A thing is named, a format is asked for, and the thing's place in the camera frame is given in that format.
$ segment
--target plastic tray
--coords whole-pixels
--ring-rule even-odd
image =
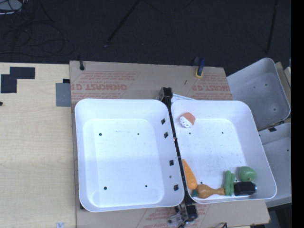
[[[268,128],[290,114],[290,105],[276,65],[263,58],[227,77],[234,100],[251,109],[258,130]]]
[[[169,112],[157,100],[75,107],[79,197],[91,212],[176,206],[184,198]]]
[[[291,203],[291,124],[277,125],[259,134],[277,185],[276,196],[267,199],[266,205]]]
[[[276,195],[276,183],[268,164],[250,108],[241,101],[179,100],[171,106],[180,155],[192,169],[198,183],[221,188],[225,171],[236,175],[240,166],[256,171],[252,181],[257,190],[247,196],[214,194],[200,204],[235,200],[270,199]],[[179,118],[192,113],[195,123],[184,128]]]

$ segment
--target cardboard sheet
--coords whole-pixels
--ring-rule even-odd
[[[73,148],[76,182],[76,218],[78,228],[153,228],[169,227],[166,219],[175,213],[173,207],[132,209],[92,213],[81,209],[78,190],[77,144],[74,108],[84,98],[155,99],[162,87],[174,94],[198,100],[232,100],[225,71],[221,67],[204,67],[197,79],[196,67],[145,65],[108,62],[70,62]],[[270,222],[263,200],[236,201],[198,205],[199,217],[187,227],[229,227]]]

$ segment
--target toy carrot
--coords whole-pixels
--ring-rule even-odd
[[[196,189],[198,186],[198,183],[196,181],[196,178],[195,178],[190,166],[187,164],[187,162],[184,159],[182,160],[182,165],[184,167],[187,187],[191,190]]]

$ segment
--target orange carrot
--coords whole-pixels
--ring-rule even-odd
[[[184,167],[187,187],[191,190],[196,189],[198,186],[198,183],[196,181],[196,178],[195,178],[190,166],[186,163],[186,161],[184,159],[182,160],[182,164]]]

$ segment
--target black floor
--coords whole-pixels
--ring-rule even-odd
[[[291,0],[19,0],[0,10],[0,61],[84,61],[224,67],[230,75],[269,57],[291,59]]]

